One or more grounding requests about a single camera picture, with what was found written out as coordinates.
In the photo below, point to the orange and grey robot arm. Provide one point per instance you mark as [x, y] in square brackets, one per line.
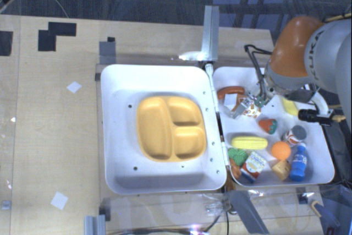
[327, 52]

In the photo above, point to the yellow banana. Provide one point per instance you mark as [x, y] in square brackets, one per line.
[290, 107]

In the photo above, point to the blue bottle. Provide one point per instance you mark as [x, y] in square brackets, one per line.
[298, 165]

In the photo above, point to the orange ball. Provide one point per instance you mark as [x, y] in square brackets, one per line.
[281, 150]

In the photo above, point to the black cylinder on white bracket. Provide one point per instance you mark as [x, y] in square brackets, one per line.
[312, 115]

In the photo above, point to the green broccoli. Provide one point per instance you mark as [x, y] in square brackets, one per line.
[237, 156]

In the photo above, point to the red sausage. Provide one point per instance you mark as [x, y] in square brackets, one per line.
[231, 90]

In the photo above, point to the yellow and red carton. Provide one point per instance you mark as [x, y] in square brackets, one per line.
[253, 166]

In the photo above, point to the white and red can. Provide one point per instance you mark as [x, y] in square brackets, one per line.
[294, 136]

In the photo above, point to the white plastic tray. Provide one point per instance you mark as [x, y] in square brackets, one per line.
[308, 165]
[123, 129]

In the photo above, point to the red strawberry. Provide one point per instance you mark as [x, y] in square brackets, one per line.
[266, 125]

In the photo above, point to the yellow divided plate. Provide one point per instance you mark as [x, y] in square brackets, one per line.
[154, 129]

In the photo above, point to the yellow cheese wedge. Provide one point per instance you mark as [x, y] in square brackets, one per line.
[281, 170]

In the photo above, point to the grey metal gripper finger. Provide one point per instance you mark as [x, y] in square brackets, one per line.
[241, 108]

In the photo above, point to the white carton with orange print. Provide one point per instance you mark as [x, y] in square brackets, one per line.
[254, 112]

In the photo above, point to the orange brown toy food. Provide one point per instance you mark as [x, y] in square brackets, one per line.
[236, 170]

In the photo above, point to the yellow corn cob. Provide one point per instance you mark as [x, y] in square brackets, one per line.
[248, 142]

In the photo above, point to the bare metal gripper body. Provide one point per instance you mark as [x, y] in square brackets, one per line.
[261, 93]

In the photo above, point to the thin black and white rod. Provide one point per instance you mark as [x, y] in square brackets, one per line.
[215, 103]

